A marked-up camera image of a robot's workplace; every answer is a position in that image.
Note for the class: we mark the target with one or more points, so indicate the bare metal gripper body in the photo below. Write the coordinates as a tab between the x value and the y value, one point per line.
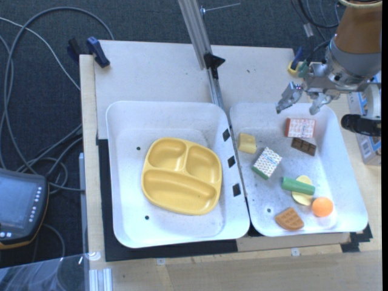
321	76

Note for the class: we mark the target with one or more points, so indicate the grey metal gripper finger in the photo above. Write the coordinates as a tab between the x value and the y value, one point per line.
290	97
320	100

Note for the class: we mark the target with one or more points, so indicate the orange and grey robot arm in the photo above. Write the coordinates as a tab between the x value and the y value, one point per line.
359	26

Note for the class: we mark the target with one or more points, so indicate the orange and white carton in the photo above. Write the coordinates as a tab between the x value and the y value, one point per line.
300	128

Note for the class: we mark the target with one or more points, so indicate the brown chocolate bar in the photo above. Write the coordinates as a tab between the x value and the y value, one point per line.
303	146

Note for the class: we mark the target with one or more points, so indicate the white plastic tray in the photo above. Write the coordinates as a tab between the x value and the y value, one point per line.
130	192
330	162

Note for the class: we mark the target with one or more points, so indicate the yellow cheese block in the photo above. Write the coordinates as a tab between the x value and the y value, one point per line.
247	143

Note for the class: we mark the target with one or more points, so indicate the white and green carton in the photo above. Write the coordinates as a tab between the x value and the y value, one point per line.
267	162

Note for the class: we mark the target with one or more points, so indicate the thin black and white rod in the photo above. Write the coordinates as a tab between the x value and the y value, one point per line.
217	89

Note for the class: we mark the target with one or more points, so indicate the green cylinder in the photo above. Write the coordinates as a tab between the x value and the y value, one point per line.
298	186

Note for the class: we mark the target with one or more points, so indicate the yellow flat slice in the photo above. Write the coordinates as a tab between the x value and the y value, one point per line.
301	199

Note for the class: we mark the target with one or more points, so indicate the orange ball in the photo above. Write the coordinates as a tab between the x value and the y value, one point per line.
322	207

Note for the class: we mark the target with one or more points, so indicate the brown waffle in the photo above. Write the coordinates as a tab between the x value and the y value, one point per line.
289	220

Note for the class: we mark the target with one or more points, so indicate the yellow divided plate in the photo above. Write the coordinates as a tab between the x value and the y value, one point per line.
182	177

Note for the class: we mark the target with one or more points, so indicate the pale flat board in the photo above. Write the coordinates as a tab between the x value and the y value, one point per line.
151	77

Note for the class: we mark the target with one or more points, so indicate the black cylinder on white bracket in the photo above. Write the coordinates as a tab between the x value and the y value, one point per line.
359	124

